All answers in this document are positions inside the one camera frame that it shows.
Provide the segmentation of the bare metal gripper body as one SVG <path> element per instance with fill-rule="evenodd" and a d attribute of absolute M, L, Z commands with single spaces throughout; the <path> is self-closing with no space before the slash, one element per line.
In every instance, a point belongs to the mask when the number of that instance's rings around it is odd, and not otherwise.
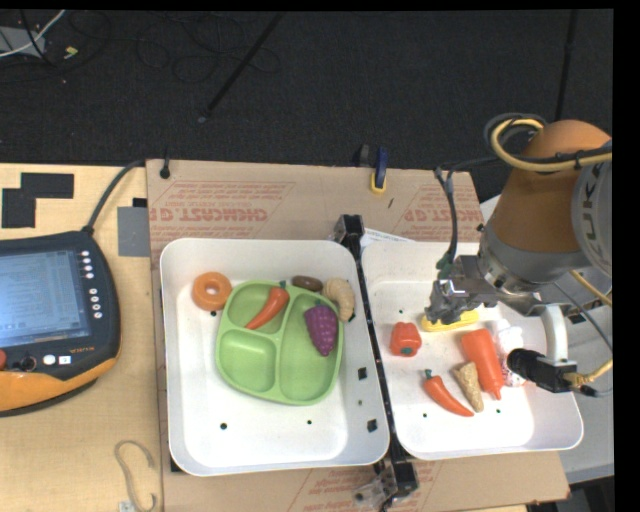
<path fill-rule="evenodd" d="M 453 261 L 437 264 L 437 279 L 432 285 L 432 299 L 451 304 L 478 300 L 493 308 L 502 303 L 522 315 L 539 315 L 543 300 L 539 286 L 520 279 L 491 258 L 459 255 Z"/>

